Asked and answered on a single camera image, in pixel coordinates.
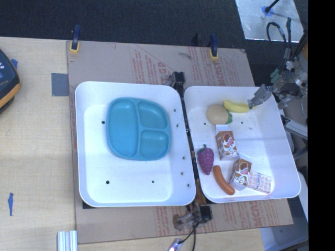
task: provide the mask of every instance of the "hot dog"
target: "hot dog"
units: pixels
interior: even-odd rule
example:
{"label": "hot dog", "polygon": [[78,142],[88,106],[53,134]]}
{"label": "hot dog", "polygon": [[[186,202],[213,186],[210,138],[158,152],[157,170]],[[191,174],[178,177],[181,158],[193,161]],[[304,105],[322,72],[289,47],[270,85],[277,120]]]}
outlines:
{"label": "hot dog", "polygon": [[233,195],[235,193],[235,189],[232,186],[230,186],[224,179],[224,176],[222,175],[221,167],[218,165],[215,165],[213,167],[213,173],[214,173],[215,180],[217,184],[220,186],[220,188],[224,190],[226,194]]}

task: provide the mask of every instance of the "wooden surface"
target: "wooden surface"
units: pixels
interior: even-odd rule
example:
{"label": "wooden surface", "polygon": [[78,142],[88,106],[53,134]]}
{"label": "wooden surface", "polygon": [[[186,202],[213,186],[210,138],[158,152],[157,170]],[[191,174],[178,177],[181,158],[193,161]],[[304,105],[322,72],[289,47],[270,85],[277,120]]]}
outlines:
{"label": "wooden surface", "polygon": [[[18,62],[22,81],[0,115],[0,250],[57,250],[57,232],[76,230],[69,98],[51,92],[51,74],[67,73],[66,41],[0,37],[0,48]],[[85,244],[78,250],[167,250],[174,239]],[[191,236],[182,250],[192,244]],[[197,234],[195,250],[206,249],[264,250],[259,229]]]}

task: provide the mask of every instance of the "blue clamp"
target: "blue clamp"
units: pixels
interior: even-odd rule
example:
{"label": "blue clamp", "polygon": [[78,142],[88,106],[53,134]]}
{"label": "blue clamp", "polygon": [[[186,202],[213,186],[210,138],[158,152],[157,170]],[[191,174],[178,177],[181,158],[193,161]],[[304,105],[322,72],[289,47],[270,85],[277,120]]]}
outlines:
{"label": "blue clamp", "polygon": [[76,24],[75,27],[74,27],[73,41],[71,41],[71,43],[70,43],[70,51],[71,52],[78,52],[79,51],[79,45],[80,45],[80,42],[78,41],[79,32],[80,32],[80,25]]}
{"label": "blue clamp", "polygon": [[212,60],[217,60],[219,58],[218,54],[218,39],[214,33],[210,35],[210,43],[208,44],[210,46],[209,49],[209,56]]}

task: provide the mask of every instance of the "blue plate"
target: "blue plate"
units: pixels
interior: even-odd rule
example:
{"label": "blue plate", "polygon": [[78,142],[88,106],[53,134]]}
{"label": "blue plate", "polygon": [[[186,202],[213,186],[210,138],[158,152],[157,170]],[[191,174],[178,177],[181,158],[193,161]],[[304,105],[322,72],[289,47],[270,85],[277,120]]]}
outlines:
{"label": "blue plate", "polygon": [[170,150],[169,118],[155,102],[126,97],[113,100],[106,127],[109,147],[121,158],[158,160]]}

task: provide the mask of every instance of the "toy banana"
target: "toy banana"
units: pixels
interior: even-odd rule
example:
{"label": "toy banana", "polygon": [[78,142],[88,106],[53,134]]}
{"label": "toy banana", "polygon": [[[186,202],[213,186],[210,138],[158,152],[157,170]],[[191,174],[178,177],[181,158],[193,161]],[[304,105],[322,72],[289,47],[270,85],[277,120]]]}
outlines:
{"label": "toy banana", "polygon": [[234,103],[230,100],[224,100],[224,107],[230,112],[243,113],[249,111],[249,105],[246,103]]}

